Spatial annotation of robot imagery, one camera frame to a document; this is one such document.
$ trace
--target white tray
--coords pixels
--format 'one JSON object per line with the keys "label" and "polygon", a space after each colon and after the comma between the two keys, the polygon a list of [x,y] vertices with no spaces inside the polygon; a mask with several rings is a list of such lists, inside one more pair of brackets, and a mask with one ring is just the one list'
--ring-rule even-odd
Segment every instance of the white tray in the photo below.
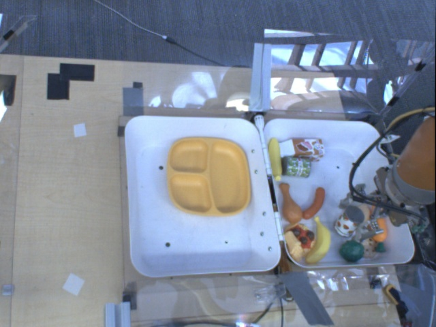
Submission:
{"label": "white tray", "polygon": [[[251,200],[241,213],[203,217],[170,200],[168,151],[181,138],[231,140],[247,155]],[[125,128],[130,255],[150,277],[266,271],[280,259],[259,133],[242,119],[138,116]]]}
{"label": "white tray", "polygon": [[[358,263],[346,262],[339,255],[339,248],[347,239],[339,236],[333,229],[334,221],[342,213],[339,202],[349,192],[348,176],[352,163],[379,136],[377,130],[367,123],[356,121],[324,121],[275,119],[265,126],[268,142],[271,138],[279,141],[290,138],[321,138],[325,146],[325,155],[320,161],[313,162],[308,178],[283,176],[282,183],[290,184],[292,198],[305,209],[310,206],[317,187],[326,190],[324,205],[317,215],[331,231],[332,244],[327,256],[315,265],[307,265],[304,260],[295,263],[303,268],[331,268],[338,266],[375,266],[385,264],[402,264],[414,256],[414,242],[406,224],[394,227],[388,221],[388,237],[385,241],[386,252],[378,253],[373,259],[362,258]],[[372,151],[360,167],[354,178],[354,184],[365,183],[367,192],[376,190],[373,181],[375,171],[388,162],[376,150]],[[283,204],[279,183],[275,182],[275,193],[279,209]],[[303,224],[316,233],[314,220],[302,220]],[[283,228],[289,225],[283,221]]]}

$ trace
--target green vegetable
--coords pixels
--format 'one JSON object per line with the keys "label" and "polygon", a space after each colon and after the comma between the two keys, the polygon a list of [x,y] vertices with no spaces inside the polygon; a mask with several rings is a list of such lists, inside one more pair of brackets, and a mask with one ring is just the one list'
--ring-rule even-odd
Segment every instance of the green vegetable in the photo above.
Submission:
{"label": "green vegetable", "polygon": [[364,247],[355,240],[349,240],[341,246],[339,254],[347,262],[357,262],[363,257]]}
{"label": "green vegetable", "polygon": [[386,248],[384,248],[384,243],[377,243],[375,251],[380,253],[386,252]]}

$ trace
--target green ball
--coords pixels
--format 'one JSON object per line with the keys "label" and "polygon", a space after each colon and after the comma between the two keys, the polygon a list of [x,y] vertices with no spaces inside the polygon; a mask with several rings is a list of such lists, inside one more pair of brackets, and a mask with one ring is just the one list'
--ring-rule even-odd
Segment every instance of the green ball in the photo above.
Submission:
{"label": "green ball", "polygon": [[347,262],[357,262],[363,257],[364,247],[355,240],[349,240],[339,249],[339,254]]}

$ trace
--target white paper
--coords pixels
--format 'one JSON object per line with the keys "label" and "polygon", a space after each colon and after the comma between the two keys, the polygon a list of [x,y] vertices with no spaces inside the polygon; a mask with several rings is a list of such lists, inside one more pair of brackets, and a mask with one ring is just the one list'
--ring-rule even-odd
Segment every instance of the white paper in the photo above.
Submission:
{"label": "white paper", "polygon": [[84,283],[84,279],[81,279],[79,276],[75,274],[69,274],[67,281],[63,285],[63,289],[75,296],[79,295],[80,290],[82,289]]}
{"label": "white paper", "polygon": [[84,137],[87,134],[87,127],[84,123],[74,125],[74,137]]}

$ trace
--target toy banana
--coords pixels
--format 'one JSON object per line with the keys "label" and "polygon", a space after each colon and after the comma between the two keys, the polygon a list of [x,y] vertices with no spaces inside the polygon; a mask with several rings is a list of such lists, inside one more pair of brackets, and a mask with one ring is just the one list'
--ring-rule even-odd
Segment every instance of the toy banana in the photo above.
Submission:
{"label": "toy banana", "polygon": [[330,231],[321,223],[319,217],[315,217],[316,222],[316,242],[306,256],[307,264],[318,263],[327,254],[330,248]]}
{"label": "toy banana", "polygon": [[281,158],[279,141],[276,138],[271,138],[268,143],[268,154],[270,155],[272,175],[276,181],[281,180]]}

